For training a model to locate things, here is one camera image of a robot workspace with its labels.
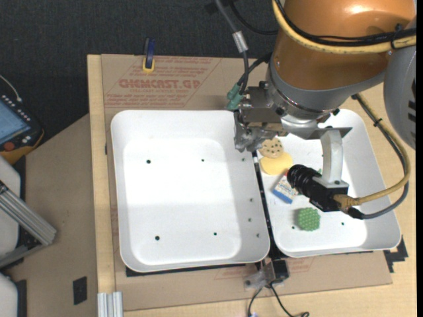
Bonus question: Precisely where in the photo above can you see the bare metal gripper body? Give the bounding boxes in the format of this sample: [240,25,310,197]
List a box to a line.
[237,81,319,139]

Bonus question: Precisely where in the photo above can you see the tan chocolate chip biscuit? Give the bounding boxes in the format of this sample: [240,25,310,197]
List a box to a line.
[258,137,285,160]

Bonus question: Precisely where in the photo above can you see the yellow round disc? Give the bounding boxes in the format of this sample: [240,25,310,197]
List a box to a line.
[259,152,293,177]

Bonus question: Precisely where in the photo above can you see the thin black and white rod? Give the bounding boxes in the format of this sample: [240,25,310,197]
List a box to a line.
[251,153,277,261]

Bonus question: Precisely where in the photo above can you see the blue and white carton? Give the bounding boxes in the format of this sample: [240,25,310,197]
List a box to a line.
[272,174,299,205]

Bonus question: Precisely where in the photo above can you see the white plastic tray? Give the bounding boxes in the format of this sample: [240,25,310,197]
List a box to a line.
[255,108,403,259]
[110,109,272,273]

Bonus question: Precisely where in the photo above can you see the green grapes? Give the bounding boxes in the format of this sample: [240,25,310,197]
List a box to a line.
[294,207,323,232]

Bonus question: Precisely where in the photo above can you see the brown cardboard board red print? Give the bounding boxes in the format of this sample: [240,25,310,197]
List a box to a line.
[100,53,394,312]

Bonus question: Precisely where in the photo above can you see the black cylinder on white bracket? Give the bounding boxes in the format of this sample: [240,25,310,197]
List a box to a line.
[286,127,353,213]

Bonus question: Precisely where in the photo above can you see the black block with thin wires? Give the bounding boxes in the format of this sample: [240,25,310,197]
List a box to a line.
[270,259,291,281]

